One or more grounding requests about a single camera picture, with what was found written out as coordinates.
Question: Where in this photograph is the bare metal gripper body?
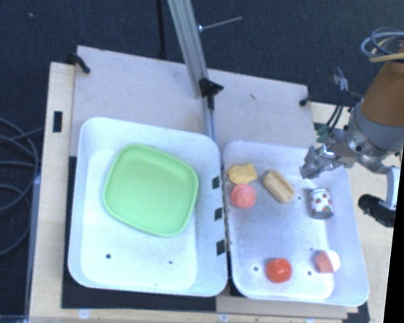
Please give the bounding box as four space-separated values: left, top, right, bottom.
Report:
322 129 397 177

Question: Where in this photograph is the white can with red print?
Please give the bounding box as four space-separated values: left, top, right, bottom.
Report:
305 186 338 222

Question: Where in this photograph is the tan bread roll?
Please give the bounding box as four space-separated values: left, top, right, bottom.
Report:
259 168 298 205

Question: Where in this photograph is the yellow biscuit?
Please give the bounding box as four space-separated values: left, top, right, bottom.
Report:
226 160 260 188

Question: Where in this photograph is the white plastic tray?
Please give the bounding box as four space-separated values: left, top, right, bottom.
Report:
204 137 387 314
61 114 247 305

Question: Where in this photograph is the orange and white sushi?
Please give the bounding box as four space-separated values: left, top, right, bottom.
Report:
312 247 344 277

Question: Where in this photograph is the thin black and white rod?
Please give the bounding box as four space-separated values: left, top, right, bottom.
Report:
185 97 251 262

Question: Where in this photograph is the orange tomato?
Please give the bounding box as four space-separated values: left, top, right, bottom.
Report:
264 256 295 286

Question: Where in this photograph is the black block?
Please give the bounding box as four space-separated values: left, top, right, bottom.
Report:
195 76 226 111

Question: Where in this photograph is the green plate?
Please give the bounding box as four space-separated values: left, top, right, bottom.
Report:
97 139 204 242

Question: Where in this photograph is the pale wood board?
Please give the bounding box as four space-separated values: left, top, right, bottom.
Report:
46 44 386 323

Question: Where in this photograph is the black cylinder on white bracket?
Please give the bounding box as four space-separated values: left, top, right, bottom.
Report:
355 162 403 229

